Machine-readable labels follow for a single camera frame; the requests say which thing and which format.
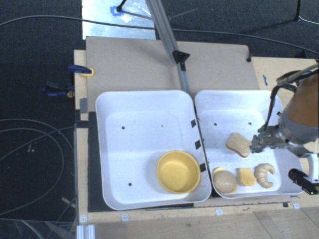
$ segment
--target black clip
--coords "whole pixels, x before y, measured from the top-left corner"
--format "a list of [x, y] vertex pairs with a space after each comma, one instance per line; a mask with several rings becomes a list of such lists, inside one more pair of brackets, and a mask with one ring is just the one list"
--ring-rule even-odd
[[190, 54], [175, 50], [173, 51], [173, 56], [176, 64], [180, 63], [181, 70], [186, 72], [185, 61], [189, 58]]
[[202, 164], [199, 166], [199, 169], [200, 169], [200, 172], [205, 172], [205, 171], [206, 171], [206, 164], [205, 164], [205, 163], [202, 163]]

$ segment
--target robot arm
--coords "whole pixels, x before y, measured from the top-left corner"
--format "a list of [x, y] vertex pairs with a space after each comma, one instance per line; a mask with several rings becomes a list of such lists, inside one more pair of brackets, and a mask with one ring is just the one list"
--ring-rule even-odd
[[[278, 124], [268, 126], [275, 95], [280, 88], [295, 93], [279, 116]], [[288, 176], [307, 193], [317, 194], [318, 154], [310, 153], [303, 145], [318, 139], [318, 64], [279, 77], [270, 98], [266, 123], [258, 130], [259, 134], [253, 136], [250, 150], [259, 153], [267, 147], [286, 148], [299, 158], [307, 158], [309, 176], [296, 169], [290, 170]]]

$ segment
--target blue clamp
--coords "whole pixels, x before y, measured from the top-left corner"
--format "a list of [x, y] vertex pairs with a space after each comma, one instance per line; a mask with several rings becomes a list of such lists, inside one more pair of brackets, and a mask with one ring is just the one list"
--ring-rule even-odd
[[87, 68], [85, 66], [79, 66], [79, 65], [68, 65], [67, 71], [74, 72], [74, 73], [81, 73], [81, 75], [85, 77], [90, 77], [94, 75], [93, 68]]
[[61, 88], [57, 84], [47, 83], [43, 87], [43, 92], [49, 97], [67, 96], [71, 98], [74, 96], [74, 87], [67, 86], [65, 88]]

